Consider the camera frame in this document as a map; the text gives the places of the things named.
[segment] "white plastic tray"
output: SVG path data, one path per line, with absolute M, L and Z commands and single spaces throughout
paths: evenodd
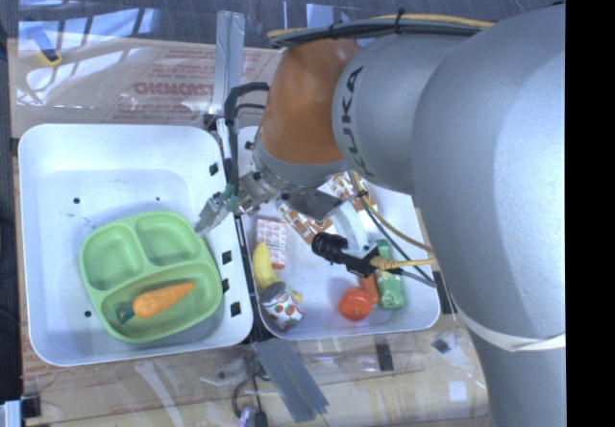
M 132 345 L 107 333 L 79 268 L 85 237 L 115 219 L 171 210 L 195 222 L 226 186 L 223 170 L 215 139 L 189 126 L 46 124 L 25 133 L 19 179 L 28 319 L 43 360 L 97 364 L 228 346 L 248 336 L 254 315 L 232 217 L 206 240 L 228 284 L 222 305 L 167 339 Z
M 257 128 L 243 128 L 239 132 L 240 170 L 250 168 L 250 152 L 242 148 L 246 141 L 254 141 Z M 410 196 L 389 189 L 369 186 L 374 196 L 379 213 L 401 232 L 423 241 L 416 211 Z M 361 214 L 361 222 L 370 240 L 382 239 L 381 233 L 374 226 L 366 213 Z M 273 202 L 262 206 L 254 215 L 245 215 L 244 227 L 250 252 L 257 242 L 258 217 L 281 220 L 277 207 Z M 340 227 L 333 226 L 329 232 L 344 235 Z M 410 258 L 421 260 L 428 257 L 427 253 L 397 237 L 395 241 Z M 393 250 L 393 256 L 401 259 Z M 429 266 L 421 266 L 423 271 L 432 277 Z M 344 291 L 357 285 L 357 276 L 349 273 L 341 264 L 330 265 L 323 258 L 312 253 L 308 244 L 290 227 L 287 227 L 286 267 L 277 271 L 279 277 L 287 286 L 301 293 L 304 301 L 301 307 L 305 312 L 302 321 L 288 331 L 280 331 L 274 321 L 258 307 L 263 322 L 269 331 L 279 337 L 290 340 L 320 339 L 332 337 L 348 337 L 353 335 L 371 335 L 403 331 L 417 331 L 430 328 L 440 316 L 440 301 L 437 290 L 416 280 L 403 277 L 406 294 L 406 305 L 400 310 L 385 311 L 378 306 L 370 315 L 358 322 L 344 318 L 337 310 L 337 303 Z

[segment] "white strap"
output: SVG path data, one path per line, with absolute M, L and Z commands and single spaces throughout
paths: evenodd
M 457 312 L 463 319 L 464 324 L 473 331 L 476 335 L 488 341 L 492 345 L 502 348 L 506 352 L 539 352 L 543 350 L 554 350 L 556 348 L 564 348 L 566 346 L 566 332 L 548 339 L 527 339 L 523 337 L 514 337 L 505 335 L 497 331 L 485 328 L 471 319 L 464 313 L 457 303 Z

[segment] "black wire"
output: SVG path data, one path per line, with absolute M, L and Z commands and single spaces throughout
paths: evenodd
M 234 414 L 237 415 L 237 418 L 241 418 L 241 410 L 239 410 L 239 407 L 237 407 L 237 398 L 239 397 L 239 394 L 241 393 L 241 390 L 244 388 L 244 386 L 247 385 L 253 377 L 254 374 L 245 378 L 243 381 L 241 381 L 241 383 L 237 385 L 237 387 L 233 391 L 231 404 L 233 406 Z
M 229 145 L 231 147 L 231 162 L 232 162 L 232 174 L 231 184 L 234 186 L 234 195 L 239 194 L 239 159 L 237 146 L 237 131 L 234 127 L 234 122 L 237 118 L 237 111 L 241 105 L 237 106 L 237 100 L 246 93 L 263 90 L 268 91 L 269 85 L 266 82 L 251 82 L 249 84 L 240 85 L 231 88 L 229 95 L 224 103 L 224 119 L 225 124 L 229 128 Z
M 231 402 L 233 405 L 234 414 L 237 415 L 237 418 L 241 418 L 241 410 L 239 410 L 239 407 L 237 406 L 237 399 L 239 397 L 239 394 L 241 393 L 241 390 L 245 388 L 245 386 L 250 381 L 252 381 L 254 384 L 255 395 L 257 397 L 257 403 L 258 403 L 258 411 L 262 412 L 262 405 L 260 404 L 260 396 L 258 395 L 257 377 L 259 377 L 263 381 L 271 381 L 271 379 L 266 375 L 265 370 L 261 366 L 260 369 L 257 370 L 254 374 L 251 374 L 250 376 L 245 378 L 243 381 L 241 381 L 241 383 L 239 383 L 233 391 Z
M 329 26 L 324 29 L 306 30 L 297 33 L 295 36 L 273 37 L 270 42 L 274 47 L 301 45 L 324 38 L 376 38 L 397 34 L 440 34 L 453 36 L 473 36 L 480 31 L 479 27 L 473 26 L 453 26 L 446 24 L 425 23 L 417 25 L 413 20 L 403 21 L 395 18 L 392 22 L 356 24 L 345 23 L 344 26 Z
M 265 107 L 262 104 L 253 104 L 251 102 L 244 102 L 234 108 L 234 116 L 237 117 L 237 113 L 239 113 L 239 111 L 241 111 L 242 109 L 246 109 L 246 108 L 261 109 L 261 110 L 265 109 Z

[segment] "green bottle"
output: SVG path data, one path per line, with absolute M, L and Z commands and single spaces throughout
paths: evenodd
M 386 239 L 378 241 L 378 254 L 383 258 L 391 259 L 391 248 Z M 376 286 L 381 295 L 379 302 L 381 308 L 400 309 L 405 305 L 404 282 L 402 282 L 400 275 L 377 269 Z

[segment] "toy carrot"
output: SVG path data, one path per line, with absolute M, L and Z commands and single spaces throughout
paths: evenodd
M 376 285 L 376 276 L 372 273 L 368 277 L 358 277 L 358 284 L 363 290 L 367 290 L 372 296 L 374 304 L 378 304 L 381 301 L 381 294 L 378 292 L 378 286 Z
M 133 301 L 132 308 L 118 309 L 117 317 L 122 324 L 134 315 L 144 319 L 153 317 L 170 308 L 192 289 L 194 289 L 194 282 L 186 282 L 141 293 Z

